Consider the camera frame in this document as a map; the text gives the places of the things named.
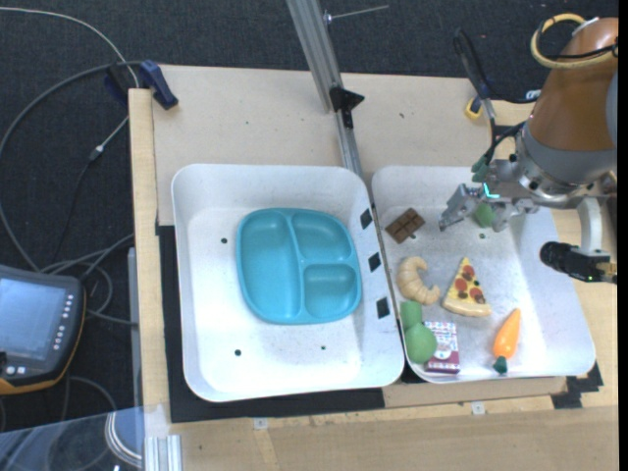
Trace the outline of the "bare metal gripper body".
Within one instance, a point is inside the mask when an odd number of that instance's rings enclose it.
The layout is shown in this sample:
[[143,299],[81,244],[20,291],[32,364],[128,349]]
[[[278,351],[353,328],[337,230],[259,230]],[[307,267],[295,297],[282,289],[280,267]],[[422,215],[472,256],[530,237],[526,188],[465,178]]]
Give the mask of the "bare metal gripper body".
[[534,161],[494,159],[478,164],[480,196],[489,202],[532,211],[536,207],[575,209],[595,183],[568,183],[543,171]]

